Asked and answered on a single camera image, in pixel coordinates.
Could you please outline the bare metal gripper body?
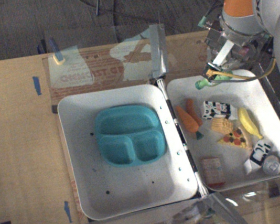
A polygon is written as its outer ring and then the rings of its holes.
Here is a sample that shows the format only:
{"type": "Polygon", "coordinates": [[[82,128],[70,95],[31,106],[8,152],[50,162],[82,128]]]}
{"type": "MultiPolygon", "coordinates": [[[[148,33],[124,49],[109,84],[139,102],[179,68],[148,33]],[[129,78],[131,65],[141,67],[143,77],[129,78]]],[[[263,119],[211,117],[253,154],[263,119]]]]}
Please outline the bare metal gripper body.
{"type": "Polygon", "coordinates": [[[213,21],[206,40],[209,67],[226,71],[241,67],[250,59],[247,37],[232,30],[223,19],[213,21]]]}

